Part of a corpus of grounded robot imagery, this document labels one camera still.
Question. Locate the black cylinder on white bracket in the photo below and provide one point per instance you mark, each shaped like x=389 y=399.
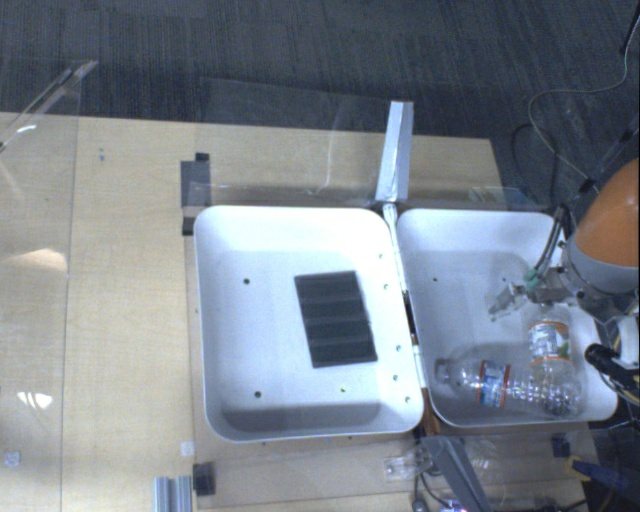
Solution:
x=607 y=357

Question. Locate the white plastic tray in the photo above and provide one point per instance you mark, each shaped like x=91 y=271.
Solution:
x=460 y=310
x=250 y=330

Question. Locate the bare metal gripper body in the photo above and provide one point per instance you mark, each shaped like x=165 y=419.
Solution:
x=552 y=290

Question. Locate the clear bottle orange green label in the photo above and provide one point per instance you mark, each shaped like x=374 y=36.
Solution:
x=549 y=342

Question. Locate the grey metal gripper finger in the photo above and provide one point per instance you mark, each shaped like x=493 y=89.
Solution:
x=502 y=307
x=511 y=290

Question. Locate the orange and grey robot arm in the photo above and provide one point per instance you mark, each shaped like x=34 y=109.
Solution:
x=612 y=220

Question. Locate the black ribbed foam pad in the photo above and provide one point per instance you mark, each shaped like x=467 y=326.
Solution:
x=335 y=320

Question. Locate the clear bottle red blue label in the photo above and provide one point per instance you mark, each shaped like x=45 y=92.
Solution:
x=492 y=382

